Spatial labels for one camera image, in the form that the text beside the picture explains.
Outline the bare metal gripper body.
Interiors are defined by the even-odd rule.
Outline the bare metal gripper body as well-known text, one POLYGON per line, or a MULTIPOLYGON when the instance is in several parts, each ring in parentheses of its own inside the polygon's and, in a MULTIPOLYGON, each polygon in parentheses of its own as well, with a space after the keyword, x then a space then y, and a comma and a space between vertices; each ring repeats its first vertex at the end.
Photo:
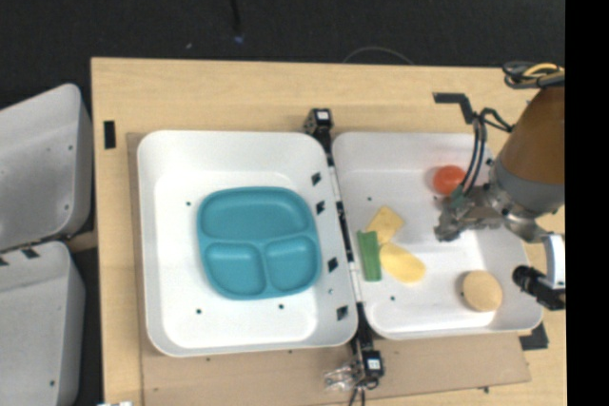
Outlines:
POLYGON ((463 229, 504 227, 528 243, 541 242, 548 230, 538 223, 540 212, 517 203, 492 184, 475 186, 459 199, 457 222, 463 229))

